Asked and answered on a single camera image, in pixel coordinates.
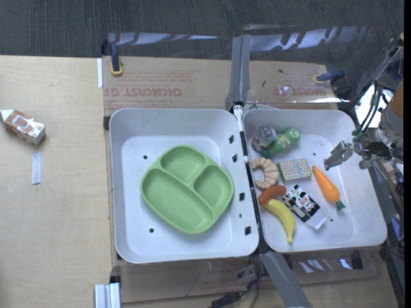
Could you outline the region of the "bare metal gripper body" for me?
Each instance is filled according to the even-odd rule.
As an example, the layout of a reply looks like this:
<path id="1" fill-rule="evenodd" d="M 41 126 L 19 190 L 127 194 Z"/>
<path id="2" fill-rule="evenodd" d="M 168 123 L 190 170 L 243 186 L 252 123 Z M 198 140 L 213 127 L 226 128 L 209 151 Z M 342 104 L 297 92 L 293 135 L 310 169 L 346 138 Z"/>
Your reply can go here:
<path id="1" fill-rule="evenodd" d="M 403 138 L 398 137 L 395 132 L 367 129 L 360 141 L 360 147 L 368 155 L 403 160 Z"/>

